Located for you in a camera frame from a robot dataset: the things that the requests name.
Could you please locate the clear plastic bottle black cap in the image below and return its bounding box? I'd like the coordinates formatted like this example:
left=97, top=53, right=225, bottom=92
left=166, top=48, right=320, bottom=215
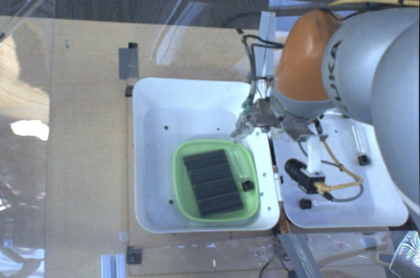
left=299, top=198, right=333, bottom=210
left=228, top=144, right=257, bottom=193
left=350, top=125, right=372, bottom=167

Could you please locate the black cylinder on white bracket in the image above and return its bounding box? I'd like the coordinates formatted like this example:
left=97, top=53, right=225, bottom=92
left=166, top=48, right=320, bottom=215
left=284, top=134, right=326, bottom=195

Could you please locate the white plastic tray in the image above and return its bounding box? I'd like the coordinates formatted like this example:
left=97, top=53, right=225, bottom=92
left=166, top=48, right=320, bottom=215
left=132, top=77, right=281, bottom=235
left=271, top=105, right=410, bottom=229

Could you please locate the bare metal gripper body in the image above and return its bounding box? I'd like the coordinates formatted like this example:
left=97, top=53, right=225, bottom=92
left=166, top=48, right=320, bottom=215
left=251, top=97, right=324, bottom=142

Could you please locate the green plastic bowl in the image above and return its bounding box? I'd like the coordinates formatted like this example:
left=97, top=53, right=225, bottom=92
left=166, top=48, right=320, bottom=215
left=172, top=138, right=261, bottom=223

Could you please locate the black ribbed rectangular block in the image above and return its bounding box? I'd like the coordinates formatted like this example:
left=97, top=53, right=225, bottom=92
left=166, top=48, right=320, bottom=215
left=182, top=149, right=245, bottom=218

